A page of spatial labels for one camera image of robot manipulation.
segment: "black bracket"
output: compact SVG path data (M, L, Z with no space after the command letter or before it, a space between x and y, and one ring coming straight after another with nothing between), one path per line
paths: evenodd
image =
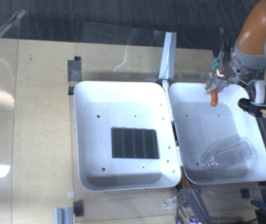
M84 216L83 200L73 202L73 213L75 217Z
M261 117L262 112L260 110L266 109L266 105L256 104L246 98L240 99L237 104L242 110L247 111L249 114L253 115L254 117Z
M75 56L74 60L67 61L68 82L82 81L82 61L80 56ZM68 88L68 95L73 95L74 86Z

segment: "light wood surface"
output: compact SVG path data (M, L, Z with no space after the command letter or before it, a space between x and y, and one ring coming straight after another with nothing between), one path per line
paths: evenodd
M68 192L78 189L78 179L73 176L67 60L81 56L83 70L93 73L103 70L117 73L121 69L151 73L159 67L159 54L161 48L113 45L111 49L111 45L101 44L19 41L12 169L13 224L54 223L55 208L72 206L74 199L68 198ZM176 75L199 78L200 73L210 71L212 58L211 51L177 49ZM90 200L100 197L84 194ZM101 210L103 217L106 211ZM244 212L248 218L254 217L253 210L245 209ZM96 220L92 215L98 213L89 212L89 215L89 220ZM175 215L92 223L173 224Z

